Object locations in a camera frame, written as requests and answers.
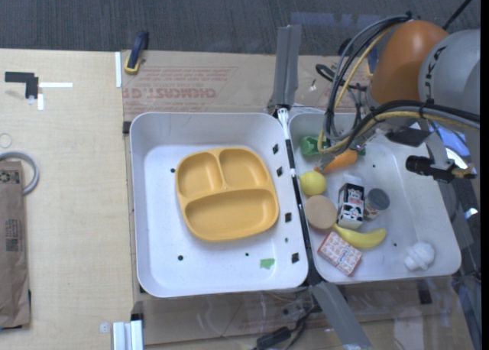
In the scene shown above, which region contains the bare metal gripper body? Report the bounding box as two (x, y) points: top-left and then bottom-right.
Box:
(353, 105), (431, 150)

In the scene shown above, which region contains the orange carrot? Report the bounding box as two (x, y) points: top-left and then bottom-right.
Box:
(313, 148), (360, 173)

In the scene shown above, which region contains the yellow lemon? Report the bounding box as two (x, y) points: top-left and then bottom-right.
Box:
(298, 170), (328, 197)

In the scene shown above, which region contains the green toy vegetable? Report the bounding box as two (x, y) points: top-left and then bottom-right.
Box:
(299, 134), (329, 157)

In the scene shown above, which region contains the tan round biscuit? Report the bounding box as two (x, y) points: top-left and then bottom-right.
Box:
(304, 194), (338, 231)

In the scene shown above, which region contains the cow print milk carton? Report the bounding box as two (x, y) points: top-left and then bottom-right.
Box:
(335, 183), (366, 230)

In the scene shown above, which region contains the small grey topped can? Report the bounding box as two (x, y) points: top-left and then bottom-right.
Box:
(362, 187), (391, 222)

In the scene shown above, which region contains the yellow banana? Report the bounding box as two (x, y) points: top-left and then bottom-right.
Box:
(331, 222), (387, 250)

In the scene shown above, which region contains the white plastic tray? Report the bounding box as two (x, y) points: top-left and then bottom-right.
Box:
(288, 112), (462, 284)
(128, 112), (309, 299)

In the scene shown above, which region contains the orange and white packet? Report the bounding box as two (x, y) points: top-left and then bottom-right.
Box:
(316, 230), (363, 277)

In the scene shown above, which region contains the yellow divided plate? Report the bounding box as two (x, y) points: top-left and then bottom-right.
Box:
(174, 146), (280, 242)

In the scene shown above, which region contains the white toy garlic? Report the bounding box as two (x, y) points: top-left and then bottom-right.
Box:
(403, 241), (436, 272)

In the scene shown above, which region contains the brown cardboard board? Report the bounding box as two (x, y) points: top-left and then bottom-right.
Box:
(121, 49), (474, 345)

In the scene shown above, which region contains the brown paper bag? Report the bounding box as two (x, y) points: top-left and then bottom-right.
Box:
(0, 160), (31, 329)

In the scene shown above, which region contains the black cylinder on white bracket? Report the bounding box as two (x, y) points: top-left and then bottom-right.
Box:
(405, 138), (458, 184)

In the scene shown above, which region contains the white ring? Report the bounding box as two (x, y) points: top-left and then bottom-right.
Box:
(0, 151), (40, 195)

